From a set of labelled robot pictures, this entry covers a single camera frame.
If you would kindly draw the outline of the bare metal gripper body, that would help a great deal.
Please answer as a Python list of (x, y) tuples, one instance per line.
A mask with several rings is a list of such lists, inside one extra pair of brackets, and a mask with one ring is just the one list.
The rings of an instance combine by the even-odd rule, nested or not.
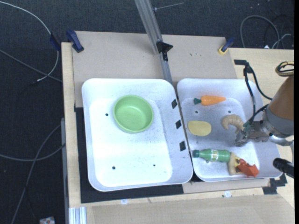
[(242, 144), (252, 142), (272, 142), (286, 147), (293, 146), (293, 140), (287, 138), (291, 135), (288, 132), (275, 128), (268, 121), (254, 121), (242, 131)]

